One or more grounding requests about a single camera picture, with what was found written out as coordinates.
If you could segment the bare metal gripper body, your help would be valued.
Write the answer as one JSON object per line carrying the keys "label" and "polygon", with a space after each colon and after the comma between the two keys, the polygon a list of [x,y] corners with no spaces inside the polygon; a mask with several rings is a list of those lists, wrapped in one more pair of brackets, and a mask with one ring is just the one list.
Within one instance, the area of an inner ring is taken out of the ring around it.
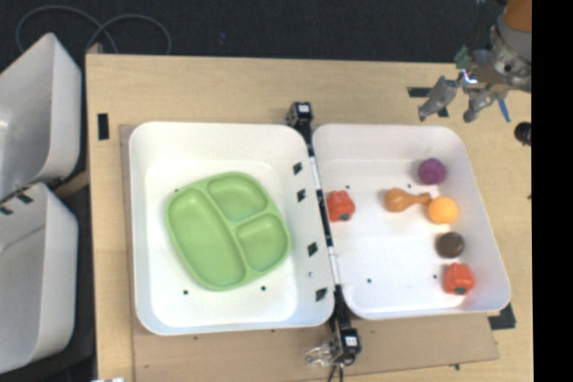
{"label": "bare metal gripper body", "polygon": [[509,51],[475,50],[464,72],[467,90],[484,91],[493,98],[532,90],[531,64]]}

